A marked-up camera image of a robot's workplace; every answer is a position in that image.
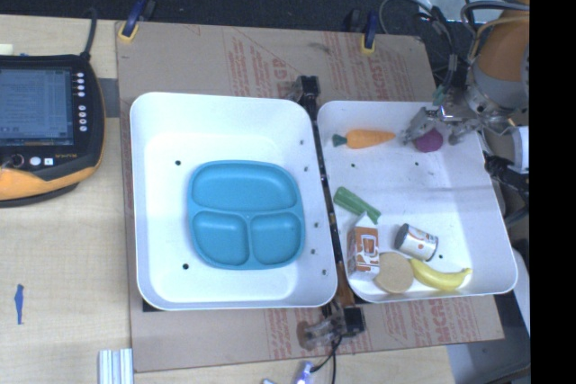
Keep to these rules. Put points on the brown cardboard board red print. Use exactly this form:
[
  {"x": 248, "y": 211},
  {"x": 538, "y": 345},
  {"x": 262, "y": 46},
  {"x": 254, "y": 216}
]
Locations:
[{"x": 189, "y": 58}]

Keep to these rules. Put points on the orange carrot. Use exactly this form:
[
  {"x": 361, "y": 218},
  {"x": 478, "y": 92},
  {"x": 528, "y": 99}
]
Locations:
[{"x": 366, "y": 138}]

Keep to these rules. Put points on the yellow banana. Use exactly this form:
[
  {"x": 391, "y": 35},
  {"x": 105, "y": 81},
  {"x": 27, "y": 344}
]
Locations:
[{"x": 438, "y": 279}]

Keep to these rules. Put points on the purple round toy fruit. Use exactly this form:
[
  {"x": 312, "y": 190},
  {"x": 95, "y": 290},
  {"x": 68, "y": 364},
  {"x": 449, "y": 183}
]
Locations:
[{"x": 428, "y": 141}]

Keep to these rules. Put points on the orange and white carton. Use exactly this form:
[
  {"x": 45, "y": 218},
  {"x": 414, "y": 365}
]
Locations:
[{"x": 362, "y": 249}]

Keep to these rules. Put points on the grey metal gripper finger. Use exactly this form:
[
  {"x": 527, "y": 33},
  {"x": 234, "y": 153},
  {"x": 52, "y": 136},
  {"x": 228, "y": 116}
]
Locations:
[
  {"x": 418, "y": 123},
  {"x": 463, "y": 129}
]

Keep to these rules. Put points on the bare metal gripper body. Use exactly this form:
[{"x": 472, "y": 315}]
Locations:
[{"x": 483, "y": 110}]

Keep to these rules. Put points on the black cylinder on white bracket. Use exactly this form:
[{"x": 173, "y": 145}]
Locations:
[{"x": 504, "y": 171}]

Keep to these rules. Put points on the white plastic tray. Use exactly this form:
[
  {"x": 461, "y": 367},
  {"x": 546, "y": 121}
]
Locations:
[
  {"x": 171, "y": 202},
  {"x": 450, "y": 202}
]

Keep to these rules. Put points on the white and orange can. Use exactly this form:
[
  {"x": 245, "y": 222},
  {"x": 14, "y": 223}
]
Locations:
[{"x": 418, "y": 243}]

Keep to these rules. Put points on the tan round biscuit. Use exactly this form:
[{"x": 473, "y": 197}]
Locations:
[{"x": 393, "y": 273}]

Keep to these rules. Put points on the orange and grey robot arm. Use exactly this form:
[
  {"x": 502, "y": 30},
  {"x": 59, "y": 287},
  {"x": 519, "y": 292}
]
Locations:
[{"x": 501, "y": 54}]

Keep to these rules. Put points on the blue divided plate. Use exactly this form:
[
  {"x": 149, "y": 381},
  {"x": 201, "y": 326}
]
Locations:
[{"x": 245, "y": 213}]

